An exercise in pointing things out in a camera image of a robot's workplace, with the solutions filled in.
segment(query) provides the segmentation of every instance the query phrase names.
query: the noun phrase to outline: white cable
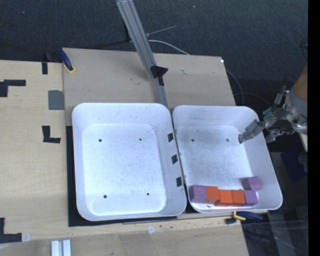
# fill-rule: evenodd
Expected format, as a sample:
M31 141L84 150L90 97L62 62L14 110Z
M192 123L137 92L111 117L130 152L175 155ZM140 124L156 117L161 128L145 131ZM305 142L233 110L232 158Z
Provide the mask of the white cable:
M190 55L189 53L185 52L184 50L181 50L175 46L173 46L172 44L170 43L167 43L167 42L163 42L163 41L158 41L158 40L149 40L149 42L154 42L154 43L161 43L161 44L165 44L167 46L171 46L172 48L176 49L177 51L183 53L183 54L186 54L186 55Z

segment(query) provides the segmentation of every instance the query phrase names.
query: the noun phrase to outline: black mat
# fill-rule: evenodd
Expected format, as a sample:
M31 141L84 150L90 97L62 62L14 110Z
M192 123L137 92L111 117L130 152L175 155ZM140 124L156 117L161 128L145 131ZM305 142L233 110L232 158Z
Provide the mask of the black mat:
M145 221L164 221L174 220L177 217L152 217L134 219L116 219L103 221L89 221L83 218L77 209L76 203L76 180L75 180L75 161L74 161L74 140L72 126L66 127L66 158L67 158L67 183L68 183L68 225L76 226L97 226L114 223L130 223Z

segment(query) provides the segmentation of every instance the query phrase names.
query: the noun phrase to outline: white tray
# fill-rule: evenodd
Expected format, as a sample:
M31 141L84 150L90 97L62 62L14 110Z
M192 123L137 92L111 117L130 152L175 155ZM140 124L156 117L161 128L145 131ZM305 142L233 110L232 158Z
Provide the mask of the white tray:
M185 210L187 198L166 107L82 103L72 112L72 127L76 205L85 219L167 217Z
M214 206L191 203L200 213L274 210L282 204L282 194L263 134L244 141L238 135L257 114L244 106L180 105L173 110L173 123L185 183L242 189L243 178L258 176L262 189L254 206Z

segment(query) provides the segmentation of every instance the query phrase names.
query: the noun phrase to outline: tray hole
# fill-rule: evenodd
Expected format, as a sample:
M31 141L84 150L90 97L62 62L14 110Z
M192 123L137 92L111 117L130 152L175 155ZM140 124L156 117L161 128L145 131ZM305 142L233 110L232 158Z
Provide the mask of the tray hole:
M171 132L168 134L168 141L171 142L174 139L174 134Z
M176 162L178 162L178 157L177 155L175 154L173 157L171 157L172 159L172 164L174 165Z
M182 185L182 178L181 177L176 178L175 181L176 181L177 187L180 187Z

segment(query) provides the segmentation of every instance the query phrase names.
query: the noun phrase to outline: cube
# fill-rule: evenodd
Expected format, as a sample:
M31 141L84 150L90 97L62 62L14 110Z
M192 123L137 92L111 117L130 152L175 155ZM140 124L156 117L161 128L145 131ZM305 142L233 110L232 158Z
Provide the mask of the cube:
M220 199L214 203L215 206L230 206L233 204L231 190L219 189Z
M217 186L205 186L206 189L206 200L205 204L214 204L220 199L219 189Z
M246 204L245 193L243 190L231 190L231 193L234 206L243 206Z
M254 206L258 203L257 193L255 190L245 190L245 206Z
M189 188L189 198L191 203L203 203L207 199L206 186L193 185Z
M262 188L262 185L261 185L261 182L260 182L258 176L245 178L241 183L242 183L244 190L258 191L259 189Z

